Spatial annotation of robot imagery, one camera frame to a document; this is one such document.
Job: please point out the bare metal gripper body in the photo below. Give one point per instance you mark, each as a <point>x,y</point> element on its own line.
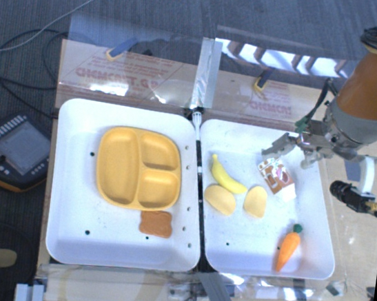
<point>318,141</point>

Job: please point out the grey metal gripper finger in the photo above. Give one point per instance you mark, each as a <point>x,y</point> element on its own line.
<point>310,160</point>
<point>279,145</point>

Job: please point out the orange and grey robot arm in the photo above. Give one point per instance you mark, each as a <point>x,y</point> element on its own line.
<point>366,88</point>

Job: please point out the white and brown carton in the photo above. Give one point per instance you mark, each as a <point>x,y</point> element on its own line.
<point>276,178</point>

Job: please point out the pale yellow oval chip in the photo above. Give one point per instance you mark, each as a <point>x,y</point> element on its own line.
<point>220,199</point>
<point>2,257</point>
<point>256,201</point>

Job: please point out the yellow banana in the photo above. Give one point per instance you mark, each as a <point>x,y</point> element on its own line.
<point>224,180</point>

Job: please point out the orange carrot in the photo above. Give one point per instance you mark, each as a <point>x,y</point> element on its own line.
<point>287,249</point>

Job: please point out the white plastic tray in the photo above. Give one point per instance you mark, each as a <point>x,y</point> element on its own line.
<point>78,165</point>
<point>249,238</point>

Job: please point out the brown toast slice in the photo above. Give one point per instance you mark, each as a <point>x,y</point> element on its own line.
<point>156,224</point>

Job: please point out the yellow divided plate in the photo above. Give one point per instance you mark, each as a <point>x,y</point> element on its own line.
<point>120,164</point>

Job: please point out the brown cardboard board red print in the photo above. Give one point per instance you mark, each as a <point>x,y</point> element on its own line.
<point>133,76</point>

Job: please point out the black cylinder on white bracket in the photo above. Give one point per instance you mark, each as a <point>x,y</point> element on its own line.
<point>352,195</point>

